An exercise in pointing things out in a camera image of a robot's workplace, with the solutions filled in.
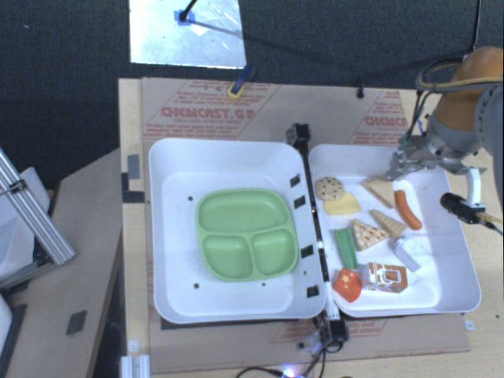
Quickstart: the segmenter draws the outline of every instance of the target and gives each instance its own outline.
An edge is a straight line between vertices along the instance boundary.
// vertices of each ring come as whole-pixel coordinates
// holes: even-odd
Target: cheese slice
[[[358,219],[352,221],[352,229],[354,230],[354,238],[357,247],[360,250],[369,248],[370,246],[391,236],[388,232],[365,224]]]
[[[362,186],[389,209],[395,207],[394,188],[392,187],[392,182],[385,176],[372,176],[365,180]]]
[[[340,200],[324,200],[322,205],[327,214],[350,214],[361,211],[361,205],[350,192],[345,192]]]

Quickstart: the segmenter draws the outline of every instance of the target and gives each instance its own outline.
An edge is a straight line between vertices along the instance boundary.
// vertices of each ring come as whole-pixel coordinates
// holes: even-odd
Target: pizza slice
[[[375,243],[383,241],[391,236],[388,232],[365,224],[358,219],[352,221],[352,229],[354,230],[355,243],[359,250],[364,250],[373,246]]]

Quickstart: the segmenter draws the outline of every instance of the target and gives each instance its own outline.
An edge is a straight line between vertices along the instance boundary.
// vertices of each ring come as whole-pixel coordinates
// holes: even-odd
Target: cheese wedge
[[[365,180],[362,186],[389,209],[395,207],[394,188],[392,187],[392,182],[385,176],[372,176]]]
[[[355,243],[360,250],[367,249],[391,236],[388,232],[365,224],[358,219],[352,221],[352,229],[354,230]]]
[[[361,211],[361,205],[350,192],[345,192],[340,200],[325,200],[323,204],[327,214],[350,214]]]
[[[394,238],[399,238],[404,230],[406,230],[406,225],[396,219],[383,214],[378,210],[370,211],[372,218],[380,225],[381,228],[384,228],[386,231],[390,232],[390,234]]]

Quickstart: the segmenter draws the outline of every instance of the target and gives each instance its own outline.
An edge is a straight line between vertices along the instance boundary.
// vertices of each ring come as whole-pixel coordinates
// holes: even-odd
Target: green plate
[[[263,280],[298,261],[294,221],[284,198],[261,188],[214,191],[197,207],[198,244],[210,272],[227,281]]]

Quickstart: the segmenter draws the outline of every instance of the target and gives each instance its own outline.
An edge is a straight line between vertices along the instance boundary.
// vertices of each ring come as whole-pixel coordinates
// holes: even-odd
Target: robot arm
[[[440,166],[454,175],[467,175],[468,181],[473,183],[478,179],[474,169],[463,165],[462,159],[483,147],[494,158],[495,182],[502,207],[502,60],[502,49],[484,47],[457,63],[449,83],[424,80],[434,66],[419,75],[412,127],[403,137],[398,152],[394,153],[387,173],[389,180]],[[454,64],[454,61],[444,62],[438,67]],[[443,96],[429,118],[427,131],[412,136],[414,123],[428,96],[421,101],[421,91],[429,91],[428,95],[439,92]]]

